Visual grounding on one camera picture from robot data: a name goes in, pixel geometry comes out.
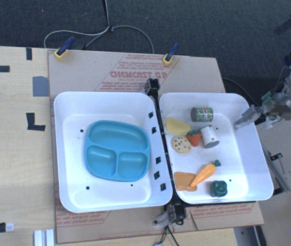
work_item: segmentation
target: tin can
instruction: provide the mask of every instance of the tin can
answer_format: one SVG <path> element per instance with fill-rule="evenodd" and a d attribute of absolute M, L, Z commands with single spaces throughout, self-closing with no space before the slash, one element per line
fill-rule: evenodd
<path fill-rule="evenodd" d="M 212 125 L 208 125 L 200 129 L 202 135 L 202 141 L 205 148 L 212 148 L 219 144 L 219 140 L 216 137 L 215 131 Z"/>
<path fill-rule="evenodd" d="M 191 120 L 193 122 L 211 122 L 213 120 L 212 108 L 192 108 Z"/>

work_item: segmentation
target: orange carrot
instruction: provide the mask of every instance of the orange carrot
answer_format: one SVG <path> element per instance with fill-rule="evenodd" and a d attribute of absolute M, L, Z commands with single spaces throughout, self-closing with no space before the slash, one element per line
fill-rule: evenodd
<path fill-rule="evenodd" d="M 192 180 L 190 187 L 193 188 L 202 181 L 204 181 L 205 179 L 212 176 L 216 171 L 216 167 L 218 166 L 221 166 L 221 163 L 217 159 L 214 161 L 214 163 L 209 163 L 205 165 L 205 167 L 203 167 L 195 176 L 195 178 Z"/>

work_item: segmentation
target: green can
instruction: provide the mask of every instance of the green can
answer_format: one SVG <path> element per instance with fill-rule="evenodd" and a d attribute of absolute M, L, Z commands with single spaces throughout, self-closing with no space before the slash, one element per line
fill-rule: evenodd
<path fill-rule="evenodd" d="M 191 120 L 193 122 L 211 122 L 214 113 L 212 108 L 192 108 Z"/>

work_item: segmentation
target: table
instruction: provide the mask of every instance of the table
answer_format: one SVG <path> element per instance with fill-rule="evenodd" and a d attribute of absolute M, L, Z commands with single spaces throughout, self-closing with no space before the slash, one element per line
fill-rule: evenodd
<path fill-rule="evenodd" d="M 48 77 L 48 50 L 0 47 L 0 222 L 14 231 L 0 233 L 0 245 L 31 245 L 33 231 L 55 229 L 50 98 L 33 96 L 33 77 Z M 44 131 L 27 130 L 26 113 Z M 177 233 L 181 245 L 237 245 L 232 228 Z M 115 245 L 153 245 L 160 236 L 121 238 Z M 108 245 L 90 241 L 67 245 Z M 174 245 L 168 236 L 164 245 Z"/>

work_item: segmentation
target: blue clamp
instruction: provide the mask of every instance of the blue clamp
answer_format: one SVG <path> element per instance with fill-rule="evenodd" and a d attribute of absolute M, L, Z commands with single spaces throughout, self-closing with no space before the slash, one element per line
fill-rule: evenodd
<path fill-rule="evenodd" d="M 55 52 L 54 52 L 54 56 L 56 58 L 62 58 L 64 55 L 67 54 L 67 49 L 70 49 L 72 44 L 75 42 L 76 38 L 71 36 L 69 37 L 64 43 L 63 45 L 58 48 Z"/>
<path fill-rule="evenodd" d="M 173 55 L 175 54 L 177 49 L 178 49 L 178 44 L 175 43 L 175 45 L 172 47 L 172 49 L 164 56 L 164 58 L 162 59 L 162 62 L 165 66 L 170 65 L 170 63 L 173 60 Z"/>

